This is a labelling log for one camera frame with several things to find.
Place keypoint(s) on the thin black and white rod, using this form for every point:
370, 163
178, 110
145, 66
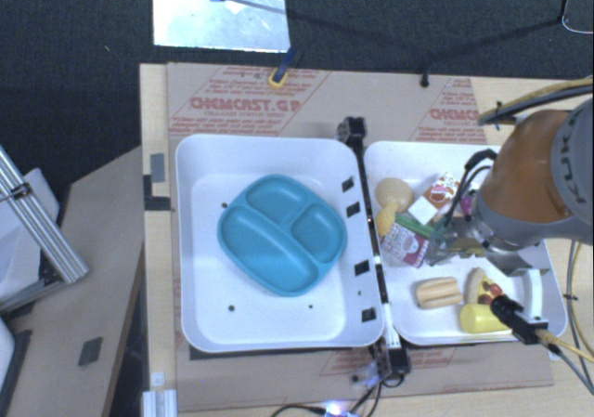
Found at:
371, 220

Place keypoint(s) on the green toy vegetable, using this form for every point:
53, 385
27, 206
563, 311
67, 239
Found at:
413, 225

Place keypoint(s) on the black cylinder on white bracket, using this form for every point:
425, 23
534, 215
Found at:
520, 320

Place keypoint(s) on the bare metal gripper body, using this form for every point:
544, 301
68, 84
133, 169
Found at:
468, 241

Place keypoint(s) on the brown cardboard board red print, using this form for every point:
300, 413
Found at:
241, 104

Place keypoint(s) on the yellow toy corn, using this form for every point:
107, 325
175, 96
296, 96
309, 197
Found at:
386, 219

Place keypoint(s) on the yellow cup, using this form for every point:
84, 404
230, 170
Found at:
478, 318

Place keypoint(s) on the white plastic tray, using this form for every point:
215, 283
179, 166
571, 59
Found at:
431, 327
260, 322

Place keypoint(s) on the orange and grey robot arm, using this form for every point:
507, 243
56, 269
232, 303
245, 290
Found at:
524, 173

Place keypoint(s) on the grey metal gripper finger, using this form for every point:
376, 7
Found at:
437, 249

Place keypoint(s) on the blue divided plate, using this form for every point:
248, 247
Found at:
278, 238

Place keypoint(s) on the pink printed packet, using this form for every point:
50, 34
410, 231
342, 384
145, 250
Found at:
403, 245

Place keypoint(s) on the tan hot dog bun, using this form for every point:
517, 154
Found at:
437, 293

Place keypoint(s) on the pizza slice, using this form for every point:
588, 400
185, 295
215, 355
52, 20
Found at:
478, 285

